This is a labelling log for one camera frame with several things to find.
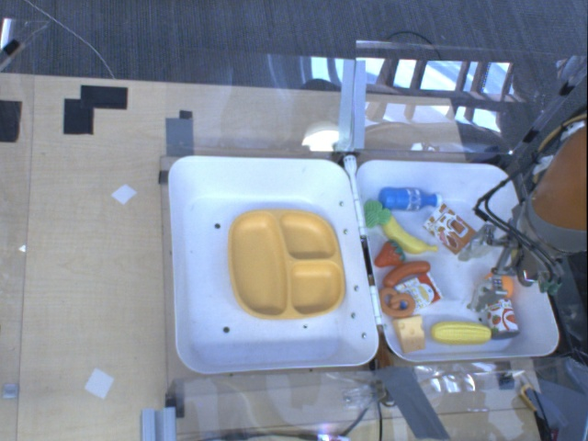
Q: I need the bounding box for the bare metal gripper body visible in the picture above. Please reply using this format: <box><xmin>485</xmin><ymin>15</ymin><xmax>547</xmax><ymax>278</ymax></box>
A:
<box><xmin>494</xmin><ymin>209</ymin><xmax>533</xmax><ymax>285</ymax></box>

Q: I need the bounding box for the orange ball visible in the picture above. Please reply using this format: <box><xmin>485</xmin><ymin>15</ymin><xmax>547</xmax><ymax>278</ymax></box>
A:
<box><xmin>485</xmin><ymin>272</ymin><xmax>515</xmax><ymax>300</ymax></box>

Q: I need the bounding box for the white plastic tray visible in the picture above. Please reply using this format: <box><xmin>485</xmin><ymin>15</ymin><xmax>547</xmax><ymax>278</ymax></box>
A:
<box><xmin>355</xmin><ymin>159</ymin><xmax>561</xmax><ymax>364</ymax></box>
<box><xmin>167</xmin><ymin>154</ymin><xmax>380</xmax><ymax>376</ymax></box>

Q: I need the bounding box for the white and red can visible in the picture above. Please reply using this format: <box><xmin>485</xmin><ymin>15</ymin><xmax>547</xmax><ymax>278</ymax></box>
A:
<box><xmin>483</xmin><ymin>298</ymin><xmax>521</xmax><ymax>340</ymax></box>

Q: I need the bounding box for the white and brown carton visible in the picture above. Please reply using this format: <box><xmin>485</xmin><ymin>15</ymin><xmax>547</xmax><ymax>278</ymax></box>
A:
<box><xmin>422</xmin><ymin>202</ymin><xmax>477</xmax><ymax>256</ymax></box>

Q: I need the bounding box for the yellow corn cob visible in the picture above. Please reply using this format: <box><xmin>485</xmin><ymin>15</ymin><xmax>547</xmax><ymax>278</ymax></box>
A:
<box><xmin>429</xmin><ymin>321</ymin><xmax>494</xmax><ymax>346</ymax></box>

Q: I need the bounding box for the white red and yellow packet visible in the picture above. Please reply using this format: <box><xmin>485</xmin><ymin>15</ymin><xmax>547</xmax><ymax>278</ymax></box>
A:
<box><xmin>393</xmin><ymin>273</ymin><xmax>444</xmax><ymax>312</ymax></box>

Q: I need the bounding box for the yellow banana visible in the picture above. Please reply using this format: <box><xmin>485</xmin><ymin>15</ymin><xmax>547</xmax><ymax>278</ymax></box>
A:
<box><xmin>382</xmin><ymin>215</ymin><xmax>440</xmax><ymax>255</ymax></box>

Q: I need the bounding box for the red sausage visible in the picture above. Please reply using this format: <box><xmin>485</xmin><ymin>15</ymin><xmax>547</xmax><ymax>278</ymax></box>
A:
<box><xmin>382</xmin><ymin>260</ymin><xmax>432</xmax><ymax>289</ymax></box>

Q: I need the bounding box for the blue bottle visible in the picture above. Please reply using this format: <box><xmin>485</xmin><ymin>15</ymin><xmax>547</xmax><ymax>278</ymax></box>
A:
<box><xmin>377</xmin><ymin>187</ymin><xmax>445</xmax><ymax>213</ymax></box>

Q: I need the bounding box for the yellow cheese wedge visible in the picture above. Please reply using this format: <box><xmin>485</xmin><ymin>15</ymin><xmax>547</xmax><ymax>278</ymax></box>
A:
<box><xmin>390</xmin><ymin>314</ymin><xmax>427</xmax><ymax>355</ymax></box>

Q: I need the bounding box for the red strawberry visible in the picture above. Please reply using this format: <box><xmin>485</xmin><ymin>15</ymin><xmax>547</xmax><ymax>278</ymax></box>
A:
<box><xmin>373</xmin><ymin>240</ymin><xmax>408</xmax><ymax>268</ymax></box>

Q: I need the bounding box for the orange pretzel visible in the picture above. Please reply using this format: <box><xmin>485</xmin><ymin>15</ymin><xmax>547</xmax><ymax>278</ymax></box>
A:
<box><xmin>378</xmin><ymin>286</ymin><xmax>417</xmax><ymax>319</ymax></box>

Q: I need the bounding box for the green broccoli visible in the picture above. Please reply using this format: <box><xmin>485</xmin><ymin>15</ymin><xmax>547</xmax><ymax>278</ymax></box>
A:
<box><xmin>363</xmin><ymin>198</ymin><xmax>393</xmax><ymax>230</ymax></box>

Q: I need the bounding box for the yellow divided plate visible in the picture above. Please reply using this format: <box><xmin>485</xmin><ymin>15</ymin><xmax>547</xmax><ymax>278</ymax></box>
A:
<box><xmin>227</xmin><ymin>209</ymin><xmax>347</xmax><ymax>321</ymax></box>

